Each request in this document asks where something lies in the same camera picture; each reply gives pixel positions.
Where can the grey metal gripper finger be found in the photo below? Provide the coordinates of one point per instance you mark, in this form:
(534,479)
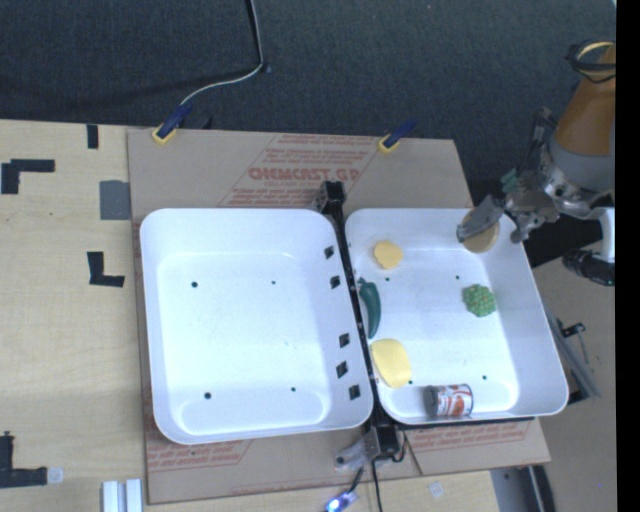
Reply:
(522,231)
(479,219)

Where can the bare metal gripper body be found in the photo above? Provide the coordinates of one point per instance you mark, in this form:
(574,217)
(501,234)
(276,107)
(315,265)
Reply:
(535,202)

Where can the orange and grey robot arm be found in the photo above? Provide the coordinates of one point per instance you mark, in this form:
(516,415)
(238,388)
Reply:
(587,125)

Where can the tan round biscuit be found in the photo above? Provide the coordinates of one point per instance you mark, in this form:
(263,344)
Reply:
(485,242)

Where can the green grapes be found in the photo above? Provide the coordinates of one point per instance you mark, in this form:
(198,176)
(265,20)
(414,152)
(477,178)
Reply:
(479,300)

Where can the small yellow crisp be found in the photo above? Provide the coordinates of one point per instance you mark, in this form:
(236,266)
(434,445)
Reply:
(387,254)

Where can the white plastic tray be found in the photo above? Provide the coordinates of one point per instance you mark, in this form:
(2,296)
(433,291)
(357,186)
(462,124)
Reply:
(240,330)
(440,345)

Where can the green chilli pepper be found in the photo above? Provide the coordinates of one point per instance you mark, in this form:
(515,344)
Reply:
(371,307)

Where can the thin black rod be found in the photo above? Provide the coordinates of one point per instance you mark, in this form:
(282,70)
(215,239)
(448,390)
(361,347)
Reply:
(356,305)

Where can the red and white can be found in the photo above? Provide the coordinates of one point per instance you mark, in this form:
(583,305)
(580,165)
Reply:
(450,400)

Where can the brown cardboard board red print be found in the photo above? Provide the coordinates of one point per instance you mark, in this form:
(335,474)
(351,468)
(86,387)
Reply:
(210,170)

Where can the black cylinder on white bracket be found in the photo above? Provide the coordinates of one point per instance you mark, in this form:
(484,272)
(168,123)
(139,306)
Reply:
(592,265)

